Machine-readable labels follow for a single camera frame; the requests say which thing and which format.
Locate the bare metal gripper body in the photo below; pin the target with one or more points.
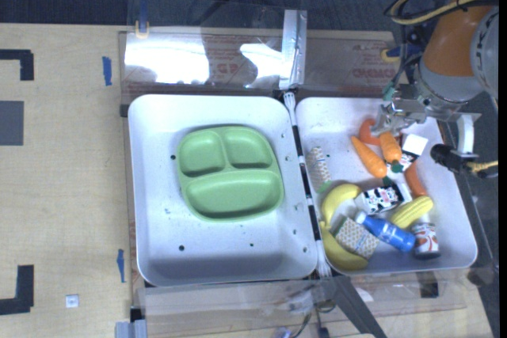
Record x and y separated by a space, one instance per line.
408 103

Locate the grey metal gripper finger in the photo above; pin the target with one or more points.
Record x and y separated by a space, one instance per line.
381 124
396 125

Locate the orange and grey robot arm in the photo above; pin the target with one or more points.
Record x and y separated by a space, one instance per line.
449 45

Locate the curved orange sausage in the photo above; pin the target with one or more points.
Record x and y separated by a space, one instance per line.
364 132

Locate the orange carrot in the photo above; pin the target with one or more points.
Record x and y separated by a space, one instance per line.
370 160
390 148

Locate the white plastic tray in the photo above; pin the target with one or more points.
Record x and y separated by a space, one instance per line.
237 253
336 122

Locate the white patterned cylinder packet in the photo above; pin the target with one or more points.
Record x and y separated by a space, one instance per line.
320 168

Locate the black and white cow carton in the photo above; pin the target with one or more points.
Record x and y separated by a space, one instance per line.
382 200

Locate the yellow banana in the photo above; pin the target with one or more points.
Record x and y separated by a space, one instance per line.
336 198
342 255

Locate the yellow corn cob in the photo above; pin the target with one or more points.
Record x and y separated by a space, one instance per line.
412 211

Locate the blue bottle with white cap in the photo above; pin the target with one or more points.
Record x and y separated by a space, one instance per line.
390 233

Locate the orange patterned carton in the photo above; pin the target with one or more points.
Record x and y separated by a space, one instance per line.
356 238

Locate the orange and white can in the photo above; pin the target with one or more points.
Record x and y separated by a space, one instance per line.
425 241

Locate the green divided plate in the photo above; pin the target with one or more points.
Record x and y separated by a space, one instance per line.
233 190

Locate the black cylinder on white bracket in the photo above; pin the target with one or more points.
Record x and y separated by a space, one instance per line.
449 157

